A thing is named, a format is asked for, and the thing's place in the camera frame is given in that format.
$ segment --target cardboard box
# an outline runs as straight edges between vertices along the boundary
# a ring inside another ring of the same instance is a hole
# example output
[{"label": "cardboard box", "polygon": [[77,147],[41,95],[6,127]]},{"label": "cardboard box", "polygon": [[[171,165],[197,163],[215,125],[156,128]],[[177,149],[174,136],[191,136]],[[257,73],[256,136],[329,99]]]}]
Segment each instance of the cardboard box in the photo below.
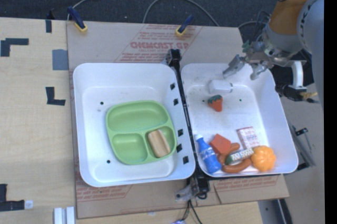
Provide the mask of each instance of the cardboard box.
[{"label": "cardboard box", "polygon": [[[90,218],[138,212],[185,208],[176,201],[175,191],[186,180],[95,188],[81,178],[72,73],[82,63],[162,63],[169,49],[179,49],[181,68],[190,63],[224,63],[241,53],[242,40],[237,28],[189,26],[182,37],[177,25],[86,22],[80,32],[67,22],[72,128],[74,141],[77,217]],[[196,199],[196,206],[285,198],[289,196],[283,175],[211,180],[207,199]]]}]

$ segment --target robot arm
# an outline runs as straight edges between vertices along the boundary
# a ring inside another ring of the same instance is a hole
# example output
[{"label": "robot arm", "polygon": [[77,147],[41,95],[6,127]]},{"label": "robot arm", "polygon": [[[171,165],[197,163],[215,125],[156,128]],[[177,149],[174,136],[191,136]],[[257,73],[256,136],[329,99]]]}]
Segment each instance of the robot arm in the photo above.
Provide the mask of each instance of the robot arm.
[{"label": "robot arm", "polygon": [[237,55],[223,76],[227,78],[236,73],[246,63],[252,67],[252,80],[274,65],[291,67],[293,84],[290,85],[290,90],[304,93],[306,88],[302,86],[301,65],[305,61],[292,60],[302,49],[312,54],[313,77],[324,107],[324,0],[278,0],[261,38],[245,43],[243,52],[246,55]]}]

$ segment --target orange pumpkin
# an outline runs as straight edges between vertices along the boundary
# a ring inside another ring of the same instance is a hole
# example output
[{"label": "orange pumpkin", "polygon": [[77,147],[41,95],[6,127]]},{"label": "orange pumpkin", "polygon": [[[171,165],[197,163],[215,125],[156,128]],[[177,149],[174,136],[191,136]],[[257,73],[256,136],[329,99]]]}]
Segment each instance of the orange pumpkin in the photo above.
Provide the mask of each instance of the orange pumpkin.
[{"label": "orange pumpkin", "polygon": [[251,156],[253,166],[259,171],[271,170],[276,161],[273,149],[268,146],[261,145],[254,148],[254,154]]}]

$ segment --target sausage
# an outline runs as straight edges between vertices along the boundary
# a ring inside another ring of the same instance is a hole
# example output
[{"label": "sausage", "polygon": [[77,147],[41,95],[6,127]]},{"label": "sausage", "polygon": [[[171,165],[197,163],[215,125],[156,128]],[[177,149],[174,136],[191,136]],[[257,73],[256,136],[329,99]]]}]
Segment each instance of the sausage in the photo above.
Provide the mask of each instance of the sausage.
[{"label": "sausage", "polygon": [[244,169],[248,168],[249,165],[252,164],[252,160],[245,159],[236,165],[224,165],[222,166],[222,171],[227,173],[237,173],[243,171]]},{"label": "sausage", "polygon": [[237,142],[233,142],[231,144],[231,147],[224,153],[224,154],[219,154],[217,156],[217,160],[223,165],[225,163],[226,158],[228,155],[240,148],[240,144]]}]

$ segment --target green plate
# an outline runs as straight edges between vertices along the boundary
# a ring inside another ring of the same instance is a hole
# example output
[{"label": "green plate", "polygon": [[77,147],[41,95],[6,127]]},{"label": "green plate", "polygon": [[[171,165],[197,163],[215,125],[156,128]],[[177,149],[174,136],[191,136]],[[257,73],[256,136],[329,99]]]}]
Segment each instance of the green plate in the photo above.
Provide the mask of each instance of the green plate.
[{"label": "green plate", "polygon": [[[166,108],[156,101],[134,101],[111,107],[106,114],[106,128],[116,157],[125,164],[144,164],[173,154],[177,140]],[[160,129],[171,151],[157,158],[147,134]]]}]

